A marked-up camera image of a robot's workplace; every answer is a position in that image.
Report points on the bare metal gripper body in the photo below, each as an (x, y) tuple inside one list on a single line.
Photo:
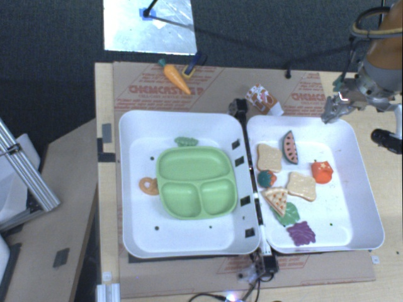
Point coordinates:
[(362, 94)]

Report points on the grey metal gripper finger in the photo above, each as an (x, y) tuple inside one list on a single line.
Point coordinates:
[(327, 112), (339, 109)]

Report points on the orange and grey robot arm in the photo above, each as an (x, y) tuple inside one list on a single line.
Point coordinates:
[(388, 39)]

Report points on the watermelon slice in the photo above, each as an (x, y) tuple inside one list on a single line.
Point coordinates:
[(290, 149)]

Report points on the orange bell pepper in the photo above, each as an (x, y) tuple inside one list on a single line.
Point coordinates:
[(321, 172)]

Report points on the white and brown carton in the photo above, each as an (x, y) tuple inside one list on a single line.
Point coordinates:
[(263, 98)]

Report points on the tan bread slice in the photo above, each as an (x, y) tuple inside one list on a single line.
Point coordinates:
[(269, 158), (301, 187)]

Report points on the red strawberry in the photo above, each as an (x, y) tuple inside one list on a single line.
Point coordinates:
[(266, 178)]

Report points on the white plastic tray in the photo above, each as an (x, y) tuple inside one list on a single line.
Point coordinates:
[(346, 206), (141, 219)]

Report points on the pizza slice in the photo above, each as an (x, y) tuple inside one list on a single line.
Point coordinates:
[(277, 199)]

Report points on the thin black and white rod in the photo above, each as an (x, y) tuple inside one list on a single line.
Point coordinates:
[(253, 181)]

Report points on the green lettuce leaf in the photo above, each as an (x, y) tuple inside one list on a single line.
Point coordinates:
[(291, 215)]

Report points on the brown cardboard board red print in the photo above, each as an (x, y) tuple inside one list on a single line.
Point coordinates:
[(217, 83)]

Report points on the purple grapes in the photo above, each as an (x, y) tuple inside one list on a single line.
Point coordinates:
[(301, 234)]

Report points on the green pea pod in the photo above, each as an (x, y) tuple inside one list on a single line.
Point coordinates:
[(186, 141)]

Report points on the green divided plate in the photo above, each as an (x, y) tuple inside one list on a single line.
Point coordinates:
[(195, 184)]

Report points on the orange carrot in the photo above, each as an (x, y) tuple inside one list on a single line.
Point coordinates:
[(175, 76)]

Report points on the orange pretzel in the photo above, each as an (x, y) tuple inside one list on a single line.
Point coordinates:
[(147, 186)]

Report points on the black cylinder on white bracket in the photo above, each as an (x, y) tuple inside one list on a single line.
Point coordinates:
[(388, 139)]

